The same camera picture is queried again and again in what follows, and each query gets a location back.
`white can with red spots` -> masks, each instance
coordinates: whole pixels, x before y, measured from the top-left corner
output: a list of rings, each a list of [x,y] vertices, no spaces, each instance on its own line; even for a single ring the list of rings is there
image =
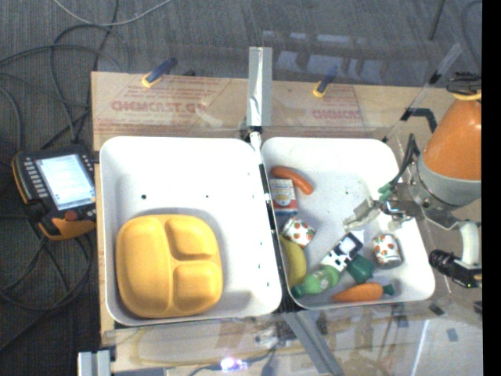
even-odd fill
[[[315,229],[299,216],[292,215],[283,225],[281,234],[304,248],[312,240]]]
[[[377,265],[382,269],[392,269],[402,264],[397,239],[392,234],[381,234],[373,238]]]

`red button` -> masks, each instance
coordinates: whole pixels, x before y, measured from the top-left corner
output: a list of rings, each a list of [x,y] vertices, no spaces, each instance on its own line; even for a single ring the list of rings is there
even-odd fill
[[[64,219],[68,222],[74,222],[78,220],[78,213],[75,210],[66,210],[64,213]]]

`green bottle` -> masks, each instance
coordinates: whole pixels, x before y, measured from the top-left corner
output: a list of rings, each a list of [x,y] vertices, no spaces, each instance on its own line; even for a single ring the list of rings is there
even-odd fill
[[[303,282],[292,287],[290,292],[295,298],[301,298],[306,294],[320,294],[326,289],[337,285],[340,277],[341,274],[336,268],[330,265],[323,265],[315,272],[307,274]]]

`toy carrot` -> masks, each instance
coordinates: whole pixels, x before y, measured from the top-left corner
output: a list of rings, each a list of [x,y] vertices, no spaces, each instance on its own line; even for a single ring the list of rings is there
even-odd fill
[[[360,301],[376,301],[383,294],[393,295],[395,290],[393,284],[381,286],[379,283],[364,283],[350,287],[342,292],[332,296],[334,301],[339,302],[360,302]]]
[[[297,174],[291,168],[275,166],[272,168],[272,175],[278,179],[291,179],[292,183],[306,195],[309,195],[313,192],[312,185],[308,181],[306,181],[304,177]]]

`white tray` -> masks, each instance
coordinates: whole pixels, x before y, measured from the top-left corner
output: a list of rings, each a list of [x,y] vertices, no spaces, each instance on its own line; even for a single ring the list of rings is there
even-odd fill
[[[297,190],[296,196],[299,216],[316,229],[305,248],[310,270],[315,269],[344,235],[343,219],[352,215],[353,209],[367,197],[377,199],[377,189],[398,173],[391,148],[375,139],[276,137],[263,143],[262,156],[268,174],[275,165],[296,168],[314,186],[311,195]],[[381,213],[355,233],[364,242],[360,255],[374,259],[372,239],[380,233],[390,232],[390,220],[390,216]],[[392,283],[395,295],[384,295],[376,302],[333,303],[332,294],[355,285],[344,271],[335,288],[320,295],[306,295],[297,300],[298,305],[306,309],[328,309],[429,298],[434,292],[435,281],[416,220],[404,222],[401,229],[391,233],[400,242],[403,263],[394,269],[377,268],[369,281]]]
[[[258,159],[238,139],[116,137],[100,153],[106,304],[120,324],[138,326],[260,316],[280,304],[276,265]],[[214,230],[223,292],[198,316],[141,319],[117,290],[114,246],[121,226],[140,215],[197,215]]]

